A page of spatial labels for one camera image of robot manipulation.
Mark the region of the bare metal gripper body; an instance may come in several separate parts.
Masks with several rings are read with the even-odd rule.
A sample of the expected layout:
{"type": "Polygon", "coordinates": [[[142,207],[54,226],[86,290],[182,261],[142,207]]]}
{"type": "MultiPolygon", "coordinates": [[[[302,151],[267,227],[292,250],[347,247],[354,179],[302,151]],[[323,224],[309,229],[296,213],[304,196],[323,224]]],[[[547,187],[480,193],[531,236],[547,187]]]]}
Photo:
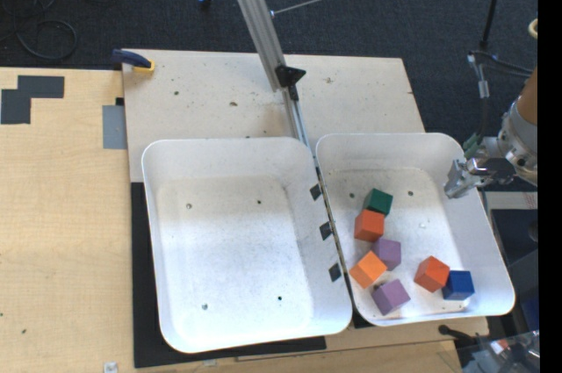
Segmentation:
{"type": "Polygon", "coordinates": [[[466,141],[469,171],[484,176],[484,184],[508,184],[518,178],[537,187],[537,153],[510,133],[481,136],[466,141]]]}

